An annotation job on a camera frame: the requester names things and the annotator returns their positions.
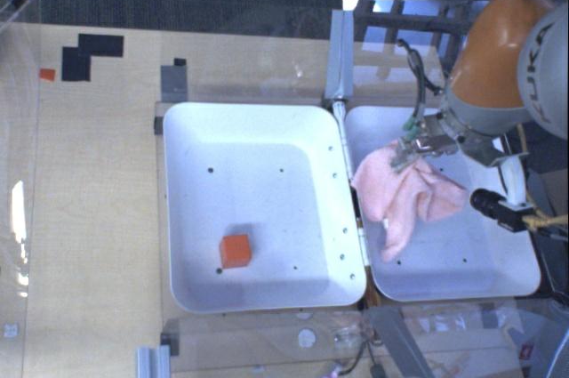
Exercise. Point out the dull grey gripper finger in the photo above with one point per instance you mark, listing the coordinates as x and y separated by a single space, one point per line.
413 161
398 158

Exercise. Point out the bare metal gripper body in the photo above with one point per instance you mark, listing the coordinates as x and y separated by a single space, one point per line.
438 142

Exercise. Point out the pink cloth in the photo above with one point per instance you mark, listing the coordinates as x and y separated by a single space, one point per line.
400 198

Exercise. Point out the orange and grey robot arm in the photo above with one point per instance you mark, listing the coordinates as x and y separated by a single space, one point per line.
493 56

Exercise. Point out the white plastic tray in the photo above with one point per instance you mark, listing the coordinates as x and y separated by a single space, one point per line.
453 256
249 198

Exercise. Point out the pale wood board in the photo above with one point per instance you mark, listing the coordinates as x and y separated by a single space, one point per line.
266 74

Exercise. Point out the orange cube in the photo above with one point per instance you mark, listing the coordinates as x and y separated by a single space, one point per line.
235 251

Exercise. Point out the black cylinder on white bracket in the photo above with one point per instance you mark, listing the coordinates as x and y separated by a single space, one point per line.
498 207

